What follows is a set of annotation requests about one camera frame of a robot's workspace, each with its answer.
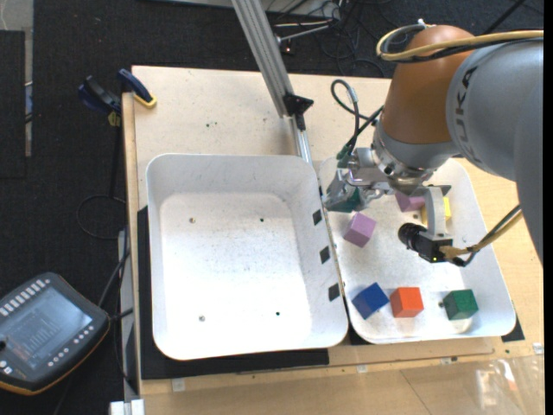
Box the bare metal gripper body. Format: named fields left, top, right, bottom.
left=335, top=147, right=435, bottom=196

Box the dark green cube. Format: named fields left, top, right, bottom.
left=331, top=187, right=362, bottom=214

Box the purple cube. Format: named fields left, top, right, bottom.
left=342, top=211, right=378, bottom=249
left=394, top=190, right=427, bottom=214

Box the yellow cube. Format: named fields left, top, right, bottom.
left=420, top=196, right=453, bottom=227

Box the white plastic tray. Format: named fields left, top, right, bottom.
left=145, top=152, right=350, bottom=361
left=318, top=156, right=518, bottom=346

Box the blue cube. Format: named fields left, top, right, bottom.
left=351, top=281, right=391, bottom=321

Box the orange cube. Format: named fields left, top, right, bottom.
left=389, top=286, right=425, bottom=319

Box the pale wood board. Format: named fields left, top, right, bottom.
left=122, top=65, right=544, bottom=396

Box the black cylinder on white bracket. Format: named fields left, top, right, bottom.
left=397, top=183, right=454, bottom=265

